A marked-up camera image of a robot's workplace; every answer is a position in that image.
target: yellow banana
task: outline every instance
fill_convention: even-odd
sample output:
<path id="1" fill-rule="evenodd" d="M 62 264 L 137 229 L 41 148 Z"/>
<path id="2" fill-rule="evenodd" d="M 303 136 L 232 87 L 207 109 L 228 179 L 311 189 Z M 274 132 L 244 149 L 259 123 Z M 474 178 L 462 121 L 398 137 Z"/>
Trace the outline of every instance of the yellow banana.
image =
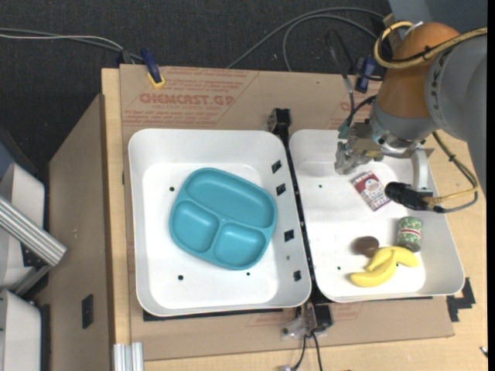
<path id="1" fill-rule="evenodd" d="M 400 246 L 381 247 L 371 258 L 371 262 L 366 266 L 366 271 L 371 272 L 379 265 L 383 264 L 394 253 L 395 259 L 399 264 L 406 267 L 417 267 L 419 265 L 418 258 L 415 254 Z"/>
<path id="2" fill-rule="evenodd" d="M 350 275 L 350 280 L 362 288 L 378 286 L 394 276 L 396 263 L 394 252 L 391 252 L 391 256 L 372 272 L 355 272 Z"/>

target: teal plate compartment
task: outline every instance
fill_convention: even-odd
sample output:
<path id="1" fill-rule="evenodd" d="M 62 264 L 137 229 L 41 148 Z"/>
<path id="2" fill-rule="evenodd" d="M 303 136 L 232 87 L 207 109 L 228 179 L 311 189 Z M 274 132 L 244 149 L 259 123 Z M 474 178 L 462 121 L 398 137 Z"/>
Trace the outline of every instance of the teal plate compartment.
<path id="1" fill-rule="evenodd" d="M 263 188 L 219 169 L 201 168 L 177 194 L 169 229 L 186 252 L 243 270 L 263 257 L 276 223 L 277 206 Z"/>

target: bunch of bananas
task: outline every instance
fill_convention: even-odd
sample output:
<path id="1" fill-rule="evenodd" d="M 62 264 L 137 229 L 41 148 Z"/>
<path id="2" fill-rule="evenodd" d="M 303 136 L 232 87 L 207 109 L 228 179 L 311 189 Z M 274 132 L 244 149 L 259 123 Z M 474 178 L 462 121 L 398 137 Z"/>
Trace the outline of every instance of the bunch of bananas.
<path id="1" fill-rule="evenodd" d="M 378 249 L 364 268 L 366 272 L 350 275 L 350 280 L 362 288 L 372 288 L 383 284 L 394 276 L 397 263 L 406 267 L 417 267 L 418 258 L 405 247 L 389 246 Z"/>

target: wooden table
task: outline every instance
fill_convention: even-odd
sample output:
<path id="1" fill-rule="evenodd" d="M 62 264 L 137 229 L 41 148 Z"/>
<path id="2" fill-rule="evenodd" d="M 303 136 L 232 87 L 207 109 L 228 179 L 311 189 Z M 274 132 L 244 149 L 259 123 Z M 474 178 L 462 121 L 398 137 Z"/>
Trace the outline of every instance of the wooden table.
<path id="1" fill-rule="evenodd" d="M 51 363 L 55 371 L 106 369 L 111 366 L 113 344 L 132 341 L 119 71 L 102 70 L 101 79 L 101 97 L 88 108 L 50 163 L 51 233 L 67 245 L 68 252 L 63 263 L 50 271 L 49 285 L 38 295 L 37 301 L 51 307 Z M 452 151 L 470 165 L 466 144 L 449 137 L 445 139 Z M 443 153 L 434 152 L 429 161 L 439 193 L 455 192 L 458 185 L 465 185 L 455 176 L 455 168 L 448 165 Z M 96 173 L 87 176 L 86 171 Z M 78 202 L 74 196 L 78 196 L 82 186 L 93 196 Z M 72 208 L 67 197 L 78 206 Z M 448 215 L 448 220 L 476 299 L 472 309 L 459 311 L 460 322 L 453 326 L 455 335 L 323 347 L 325 371 L 488 369 L 487 357 L 480 350 L 488 344 L 485 198 L 482 195 L 474 206 Z M 92 246 L 93 251 L 85 251 L 88 246 Z M 94 325 L 81 329 L 77 313 L 80 302 L 88 294 L 94 294 L 95 298 Z M 300 352 L 300 349 L 290 349 L 148 361 L 145 369 L 277 370 L 281 365 L 293 366 Z M 312 343 L 299 369 L 318 369 Z"/>

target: cardboard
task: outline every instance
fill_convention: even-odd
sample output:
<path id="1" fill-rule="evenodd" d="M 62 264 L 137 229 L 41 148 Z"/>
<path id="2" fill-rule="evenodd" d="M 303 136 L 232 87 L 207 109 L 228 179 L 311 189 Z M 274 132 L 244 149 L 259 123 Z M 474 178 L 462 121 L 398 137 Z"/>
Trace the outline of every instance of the cardboard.
<path id="1" fill-rule="evenodd" d="M 295 309 L 144 321 L 135 294 L 128 141 L 144 128 L 266 129 L 275 107 L 291 110 L 291 133 L 336 129 L 350 110 L 345 83 L 338 75 L 312 73 L 192 67 L 163 67 L 161 73 L 166 85 L 156 90 L 145 66 L 120 67 L 131 340 L 143 343 L 145 360 L 297 348 L 299 342 L 282 341 L 280 333 L 295 317 Z M 370 82 L 367 94 L 356 92 L 356 104 L 378 88 L 379 83 Z M 363 107 L 354 120 L 362 121 L 368 112 L 369 106 Z M 323 346 L 453 335 L 441 296 L 329 306 L 334 325 L 320 337 Z"/>

